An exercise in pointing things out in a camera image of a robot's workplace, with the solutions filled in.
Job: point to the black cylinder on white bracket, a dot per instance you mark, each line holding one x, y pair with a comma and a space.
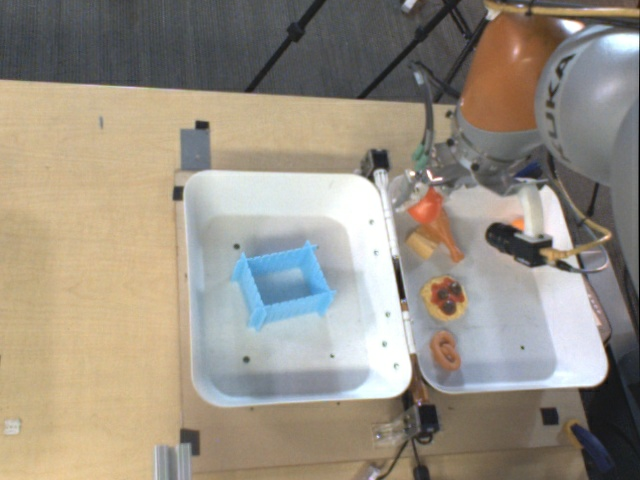
522, 245

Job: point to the yellow toy pizza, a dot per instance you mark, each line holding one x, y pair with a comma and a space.
444, 299

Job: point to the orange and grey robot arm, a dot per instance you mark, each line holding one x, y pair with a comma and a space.
580, 98

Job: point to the tan toy bread piece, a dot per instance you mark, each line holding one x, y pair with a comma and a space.
419, 245

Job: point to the blue square plastic frame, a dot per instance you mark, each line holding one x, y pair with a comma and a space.
250, 280

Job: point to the orange red toy piece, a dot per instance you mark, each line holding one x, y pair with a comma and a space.
425, 209

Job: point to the orange toy pretzel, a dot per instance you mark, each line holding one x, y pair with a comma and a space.
445, 352

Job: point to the white plastic tray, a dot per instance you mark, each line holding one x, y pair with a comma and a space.
510, 318
280, 358

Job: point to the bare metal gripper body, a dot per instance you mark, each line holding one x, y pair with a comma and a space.
460, 170

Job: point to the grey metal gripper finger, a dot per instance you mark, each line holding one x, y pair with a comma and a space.
429, 178
401, 193

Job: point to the small orange toy piece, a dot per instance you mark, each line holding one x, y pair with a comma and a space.
518, 224

